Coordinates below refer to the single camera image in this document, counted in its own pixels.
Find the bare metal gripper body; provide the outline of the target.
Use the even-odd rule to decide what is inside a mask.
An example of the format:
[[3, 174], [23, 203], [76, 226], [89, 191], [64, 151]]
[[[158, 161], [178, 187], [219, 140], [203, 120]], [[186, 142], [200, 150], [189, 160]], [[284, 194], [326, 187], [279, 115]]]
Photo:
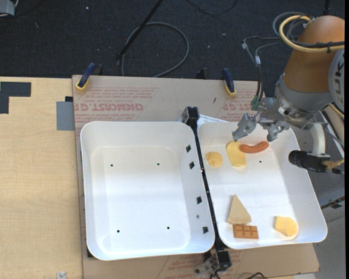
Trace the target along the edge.
[[313, 112], [300, 109], [285, 98], [264, 98], [258, 109], [257, 122], [304, 127], [313, 115]]

